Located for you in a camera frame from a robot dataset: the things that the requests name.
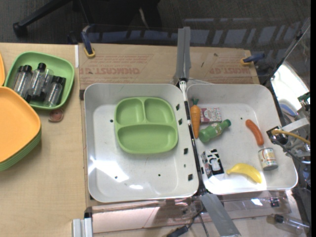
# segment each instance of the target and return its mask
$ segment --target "cardboard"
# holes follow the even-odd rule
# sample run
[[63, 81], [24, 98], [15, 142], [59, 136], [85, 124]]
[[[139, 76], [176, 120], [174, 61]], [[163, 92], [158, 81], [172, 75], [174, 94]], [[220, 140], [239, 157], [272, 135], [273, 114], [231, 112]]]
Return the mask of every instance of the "cardboard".
[[[93, 83], [172, 83], [177, 66], [176, 46], [92, 44], [95, 57], [79, 46], [80, 89]], [[211, 83], [259, 84], [253, 63], [241, 58], [250, 51], [236, 48], [190, 47], [190, 78]]]

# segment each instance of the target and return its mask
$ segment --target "green bottle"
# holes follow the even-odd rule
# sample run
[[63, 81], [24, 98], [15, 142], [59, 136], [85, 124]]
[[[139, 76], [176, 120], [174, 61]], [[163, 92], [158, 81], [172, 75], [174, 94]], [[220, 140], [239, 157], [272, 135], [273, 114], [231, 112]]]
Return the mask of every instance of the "green bottle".
[[213, 123], [209, 125], [207, 128], [202, 129], [198, 133], [198, 138], [201, 140], [201, 142], [208, 142], [210, 139], [215, 138], [222, 134], [222, 132], [231, 125], [231, 121], [229, 119], [226, 119], [222, 121], [221, 123]]

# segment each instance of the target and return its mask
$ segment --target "chair leg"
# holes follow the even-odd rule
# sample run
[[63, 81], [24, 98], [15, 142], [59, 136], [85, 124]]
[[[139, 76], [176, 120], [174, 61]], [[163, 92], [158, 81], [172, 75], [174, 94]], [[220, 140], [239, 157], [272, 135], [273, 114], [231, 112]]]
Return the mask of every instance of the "chair leg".
[[26, 27], [33, 22], [41, 19], [42, 17], [48, 15], [49, 13], [55, 11], [61, 6], [71, 2], [72, 0], [52, 0], [40, 9], [33, 12], [28, 17], [22, 19], [20, 22], [13, 24], [14, 32], [17, 36], [23, 36], [27, 33]]
[[75, 8], [78, 6], [81, 9], [86, 23], [88, 23], [89, 25], [94, 23], [87, 0], [74, 0], [73, 8], [74, 6]]

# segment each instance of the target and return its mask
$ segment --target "chair wheel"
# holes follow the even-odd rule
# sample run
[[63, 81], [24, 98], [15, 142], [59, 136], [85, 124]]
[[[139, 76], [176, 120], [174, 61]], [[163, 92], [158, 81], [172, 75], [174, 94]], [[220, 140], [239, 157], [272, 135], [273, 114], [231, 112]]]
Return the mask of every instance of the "chair wheel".
[[25, 36], [28, 34], [26, 26], [20, 26], [19, 23], [13, 24], [13, 30], [17, 37]]

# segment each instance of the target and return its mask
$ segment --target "glass vial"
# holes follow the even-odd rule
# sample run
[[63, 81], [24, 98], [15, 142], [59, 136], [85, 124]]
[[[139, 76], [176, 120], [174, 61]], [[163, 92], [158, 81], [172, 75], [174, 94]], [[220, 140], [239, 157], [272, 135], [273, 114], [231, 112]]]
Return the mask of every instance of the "glass vial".
[[38, 68], [33, 71], [30, 89], [28, 90], [28, 94], [31, 95], [32, 99], [40, 97], [44, 84], [45, 69], [46, 64], [39, 63]]
[[300, 235], [302, 233], [308, 233], [310, 225], [300, 219], [296, 219], [287, 215], [272, 215], [274, 218], [274, 224], [277, 228]]
[[30, 65], [23, 66], [22, 71], [18, 73], [13, 90], [21, 97], [25, 98], [31, 79], [32, 67]]
[[44, 82], [42, 87], [42, 92], [46, 94], [48, 92], [49, 86], [52, 83], [54, 78], [54, 72], [51, 69], [45, 69], [44, 72]]
[[13, 83], [12, 83], [12, 89], [14, 89], [14, 86], [15, 86], [15, 83], [16, 83], [16, 81], [18, 80], [18, 78], [19, 78], [19, 74], [20, 74], [20, 72], [23, 70], [23, 66], [20, 66], [19, 68], [18, 68], [18, 71], [16, 72], [16, 74], [15, 74], [15, 77], [14, 77], [14, 80], [13, 80]]
[[50, 84], [49, 90], [44, 100], [45, 106], [54, 107], [57, 105], [63, 90], [63, 81], [64, 79], [62, 77], [55, 77], [53, 79], [53, 82]]

